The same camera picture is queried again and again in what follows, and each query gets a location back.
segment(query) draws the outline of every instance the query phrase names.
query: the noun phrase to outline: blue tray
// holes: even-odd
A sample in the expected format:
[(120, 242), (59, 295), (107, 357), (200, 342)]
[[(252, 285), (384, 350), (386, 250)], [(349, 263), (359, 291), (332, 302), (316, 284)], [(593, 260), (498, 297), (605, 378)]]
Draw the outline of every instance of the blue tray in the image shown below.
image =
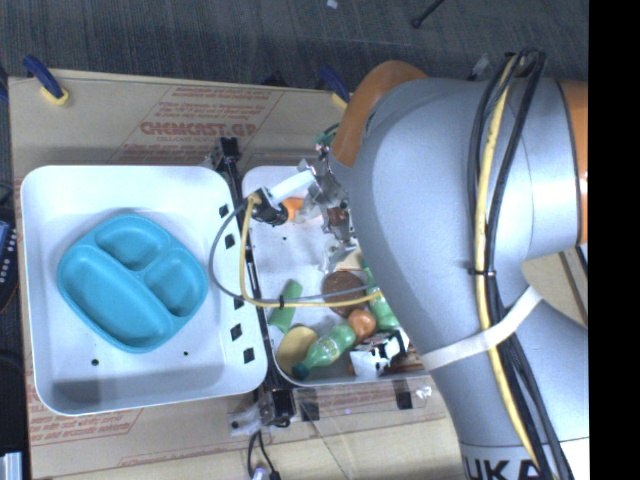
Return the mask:
[(171, 339), (207, 295), (202, 265), (163, 227), (138, 214), (102, 222), (64, 254), (58, 288), (97, 334), (129, 352)]

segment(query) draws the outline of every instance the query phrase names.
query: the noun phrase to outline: blue clamp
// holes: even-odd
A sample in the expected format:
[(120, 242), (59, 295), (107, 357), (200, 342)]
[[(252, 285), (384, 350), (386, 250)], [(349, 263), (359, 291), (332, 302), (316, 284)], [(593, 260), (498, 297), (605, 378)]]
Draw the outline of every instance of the blue clamp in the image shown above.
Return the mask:
[(0, 65), (0, 101), (9, 104), (9, 75)]
[(35, 76), (42, 88), (40, 92), (52, 103), (56, 105), (64, 105), (69, 98), (69, 93), (62, 87), (51, 71), (33, 55), (26, 55), (22, 61), (22, 65), (27, 71)]
[(351, 98), (349, 94), (349, 89), (347, 89), (347, 84), (344, 83), (344, 80), (340, 78), (340, 75), (336, 73), (329, 66), (323, 66), (320, 68), (320, 79), (327, 84), (333, 92), (335, 92), (345, 103), (349, 103), (349, 99)]

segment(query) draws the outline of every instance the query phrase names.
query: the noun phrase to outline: green bottle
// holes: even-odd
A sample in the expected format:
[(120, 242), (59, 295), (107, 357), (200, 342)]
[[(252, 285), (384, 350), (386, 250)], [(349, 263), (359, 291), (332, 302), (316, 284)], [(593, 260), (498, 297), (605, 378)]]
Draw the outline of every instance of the green bottle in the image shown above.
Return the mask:
[[(378, 287), (366, 261), (362, 262), (362, 270), (367, 275), (367, 284), (373, 285), (371, 288), (367, 288), (366, 290), (367, 295), (369, 295), (377, 290)], [(384, 295), (382, 295), (382, 292), (379, 292), (376, 297), (369, 301), (369, 310), (373, 313), (373, 316), (376, 317), (376, 328), (378, 331), (392, 331), (400, 327), (400, 322), (396, 318), (396, 315), (393, 314), (391, 306), (389, 306), (389, 303), (387, 302), (387, 299), (384, 298)]]
[(355, 342), (356, 333), (349, 325), (336, 325), (329, 334), (309, 347), (307, 357), (291, 369), (293, 376), (298, 380), (306, 379), (313, 368), (333, 364)]
[[(289, 279), (287, 284), (284, 287), (282, 292), (282, 298), (285, 300), (288, 299), (296, 299), (300, 297), (302, 293), (302, 285), (293, 279)], [(286, 334), (291, 326), (291, 320), (293, 320), (293, 314), (295, 313), (296, 308), (284, 307), (284, 308), (273, 308), (271, 315), (269, 315), (269, 325), (273, 325), (280, 329), (283, 334)]]

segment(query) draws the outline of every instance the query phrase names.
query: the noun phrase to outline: gray carpet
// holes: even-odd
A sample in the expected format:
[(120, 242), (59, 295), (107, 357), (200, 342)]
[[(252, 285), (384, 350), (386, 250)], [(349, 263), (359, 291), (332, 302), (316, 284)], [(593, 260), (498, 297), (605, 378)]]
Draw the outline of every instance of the gray carpet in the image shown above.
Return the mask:
[[(318, 86), (331, 66), (349, 90), (378, 63), (400, 59), (430, 76), (489, 76), (505, 52), (548, 55), (546, 76), (588, 80), (589, 0), (0, 0), (0, 64), (25, 76), (33, 54), (51, 67), (234, 83), (274, 73)], [(11, 134), (0, 108), (0, 181), (12, 179)], [(21, 354), (18, 300), (0, 314), (0, 351)], [(0, 439), (21, 437), (23, 392), (0, 365)]]

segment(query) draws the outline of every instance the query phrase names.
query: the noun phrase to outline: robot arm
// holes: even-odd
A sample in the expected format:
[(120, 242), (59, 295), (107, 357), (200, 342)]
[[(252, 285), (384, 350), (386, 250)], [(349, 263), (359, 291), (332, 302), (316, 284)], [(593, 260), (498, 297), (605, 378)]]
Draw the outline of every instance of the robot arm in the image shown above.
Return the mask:
[[(354, 93), (329, 153), (363, 254), (421, 354), (483, 328), (472, 271), (469, 151), (487, 85), (431, 79), (404, 63), (385, 63)], [(526, 77), (513, 78), (495, 165), (508, 155), (526, 92)], [(505, 311), (528, 288), (523, 261), (587, 239), (586, 84), (540, 79), (529, 103), (501, 198), (492, 271), (484, 273), (493, 277), (490, 292)], [(501, 182), (496, 167), (488, 201)], [(514, 425), (490, 354), (432, 372), (467, 477), (546, 478), (551, 470), (555, 478), (588, 478), (586, 328), (540, 301), (510, 342), (515, 344), (502, 351), (503, 364), (510, 364), (513, 347), (526, 359), (513, 369), (511, 387), (523, 384), (526, 393), (533, 383), (538, 398), (537, 406), (528, 394), (519, 398), (515, 413), (524, 429)], [(537, 456), (523, 435), (536, 438)]]

